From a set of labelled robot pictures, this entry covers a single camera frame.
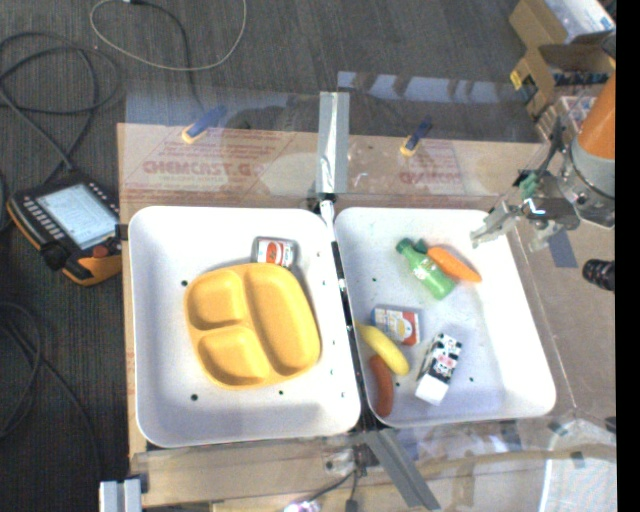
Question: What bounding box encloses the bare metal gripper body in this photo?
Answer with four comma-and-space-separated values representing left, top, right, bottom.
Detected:
519, 168, 617, 231

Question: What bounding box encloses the orange carrot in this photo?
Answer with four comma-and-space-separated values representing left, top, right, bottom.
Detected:
415, 239, 483, 285

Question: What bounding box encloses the green bottle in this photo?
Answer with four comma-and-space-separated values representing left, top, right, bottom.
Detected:
395, 237, 458, 302

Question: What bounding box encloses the white plastic tray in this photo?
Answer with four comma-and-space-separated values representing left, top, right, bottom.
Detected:
127, 205, 363, 449
333, 206, 558, 430

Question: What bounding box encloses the red white blue carton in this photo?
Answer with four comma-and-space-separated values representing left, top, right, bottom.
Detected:
370, 304, 422, 347

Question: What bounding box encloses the brown cardboard box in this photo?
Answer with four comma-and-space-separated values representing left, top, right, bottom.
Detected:
508, 0, 617, 122

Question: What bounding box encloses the white cow print carton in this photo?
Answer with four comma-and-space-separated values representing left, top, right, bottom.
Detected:
414, 332, 464, 407

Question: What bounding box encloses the yellow banana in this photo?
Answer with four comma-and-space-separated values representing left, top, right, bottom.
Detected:
355, 322, 411, 377

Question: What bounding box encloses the red sausage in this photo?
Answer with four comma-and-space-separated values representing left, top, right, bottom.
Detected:
368, 354, 396, 418

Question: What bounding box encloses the red and white can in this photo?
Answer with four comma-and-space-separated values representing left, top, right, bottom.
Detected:
250, 235, 298, 270

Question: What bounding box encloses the yellow divided plate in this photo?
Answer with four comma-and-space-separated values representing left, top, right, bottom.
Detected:
183, 262, 323, 391

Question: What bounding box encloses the brown cardboard board red print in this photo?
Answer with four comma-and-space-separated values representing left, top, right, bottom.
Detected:
115, 122, 552, 457

